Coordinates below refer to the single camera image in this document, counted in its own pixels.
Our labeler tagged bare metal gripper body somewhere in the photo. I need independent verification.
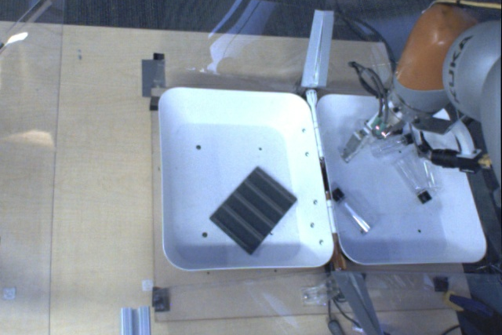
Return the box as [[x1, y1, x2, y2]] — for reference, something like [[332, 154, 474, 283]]
[[363, 100, 413, 140]]

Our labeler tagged clear plastic bottle black cap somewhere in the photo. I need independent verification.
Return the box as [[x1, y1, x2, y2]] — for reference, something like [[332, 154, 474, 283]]
[[393, 153, 441, 206], [331, 187, 373, 235]]

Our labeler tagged white plastic tray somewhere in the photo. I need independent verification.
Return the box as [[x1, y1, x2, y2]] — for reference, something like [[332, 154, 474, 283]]
[[315, 93, 489, 266], [157, 86, 336, 271]]

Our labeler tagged black ribbed rectangular panel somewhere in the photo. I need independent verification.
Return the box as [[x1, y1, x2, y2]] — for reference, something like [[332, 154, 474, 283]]
[[209, 166, 299, 256]]

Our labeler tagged black cylinder on white bracket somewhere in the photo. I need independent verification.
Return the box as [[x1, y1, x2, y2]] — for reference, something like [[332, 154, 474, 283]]
[[417, 117, 492, 174]]

